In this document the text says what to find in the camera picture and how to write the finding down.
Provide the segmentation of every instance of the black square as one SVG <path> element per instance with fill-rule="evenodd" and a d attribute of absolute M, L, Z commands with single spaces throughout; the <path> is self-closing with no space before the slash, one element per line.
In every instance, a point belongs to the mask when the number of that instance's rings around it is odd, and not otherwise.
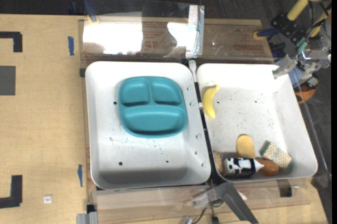
<path fill-rule="evenodd" d="M 0 66 L 0 95 L 15 95 L 15 66 Z"/>

